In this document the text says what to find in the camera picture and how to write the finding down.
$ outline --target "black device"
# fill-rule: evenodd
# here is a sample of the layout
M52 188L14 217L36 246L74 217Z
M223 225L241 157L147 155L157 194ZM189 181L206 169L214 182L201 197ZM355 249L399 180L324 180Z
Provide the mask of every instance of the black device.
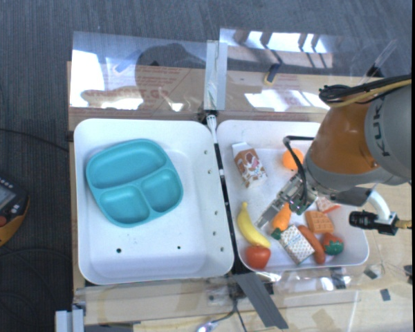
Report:
M29 195L17 182L0 172L0 246L18 230L29 207Z

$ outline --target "table surface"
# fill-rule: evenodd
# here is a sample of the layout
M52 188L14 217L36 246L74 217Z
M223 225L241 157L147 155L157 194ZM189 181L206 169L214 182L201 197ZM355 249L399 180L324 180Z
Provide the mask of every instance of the table surface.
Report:
M85 324L139 322L134 324L135 332L197 331L203 323L226 315L232 302L224 278L85 286L77 263L73 144L70 150L73 282L75 302L86 302ZM412 220L409 184L376 189L400 219ZM329 270L287 272L273 284L273 301L289 331L413 331L412 281L404 269L412 266L412 231L399 230L391 237L372 230L366 236L369 258L362 266L342 270L345 288L332 284ZM279 330L265 327L247 298L239 300L238 309L239 315L220 321L215 331L244 331L240 317L247 331Z

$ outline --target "red tomato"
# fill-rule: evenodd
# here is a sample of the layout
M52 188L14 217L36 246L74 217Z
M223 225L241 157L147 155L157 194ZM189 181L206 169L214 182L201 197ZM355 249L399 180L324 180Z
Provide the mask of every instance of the red tomato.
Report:
M246 262L254 269L264 269L270 258L270 250L263 246L248 246L246 248Z

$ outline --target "white tray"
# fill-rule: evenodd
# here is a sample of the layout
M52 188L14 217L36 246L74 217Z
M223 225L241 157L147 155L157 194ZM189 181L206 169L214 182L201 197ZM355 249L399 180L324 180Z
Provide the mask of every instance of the white tray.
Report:
M226 120L217 129L217 138L223 161L226 185L228 188L230 209L234 222L235 236L240 259L251 270L255 270L246 264L244 255L249 243L240 233L236 217L241 209L243 201L248 202L248 211L255 222L261 213L269 206L277 192L288 182L294 172L283 167L282 154L287 151L283 144L285 136L315 136L319 128L318 123L312 122L272 122L250 120ZM238 142L246 142L257 151L261 163L266 168L268 178L261 185L246 189L242 185L241 175L233 161L232 145ZM295 140L291 147L296 147L306 154L311 142ZM335 235L344 240L344 251L336 256L327 256L326 262L319 266L312 257L295 264L281 247L278 241L270 237L270 224L261 230L271 242L271 256L265 267L265 271L281 273L285 270L297 270L305 268L356 266L366 261L369 256L369 246L365 232L349 225L349 214L356 210L354 207L341 206L337 210L329 212L329 218L335 227ZM291 223L306 224L304 215L292 214Z
M173 162L183 185L181 203L134 228L112 224L86 182L92 155L120 142L148 138ZM90 119L74 131L78 263L94 284L217 277L232 267L228 229L212 135L200 123Z

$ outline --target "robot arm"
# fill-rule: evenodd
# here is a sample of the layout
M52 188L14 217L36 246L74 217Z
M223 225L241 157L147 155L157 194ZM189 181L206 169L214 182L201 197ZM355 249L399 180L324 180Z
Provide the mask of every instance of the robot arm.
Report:
M349 223L353 226L377 229L383 234L395 234L399 227L411 228L412 223L399 221L375 189L358 187L411 183L411 75L354 88L326 86L320 98L331 109L304 163L298 162L298 173L260 216L257 227L271 220L285 202L290 203L292 211L302 214L317 196L325 196L336 203L373 205L377 213L351 213ZM290 149L289 142L296 139L286 137L284 144Z

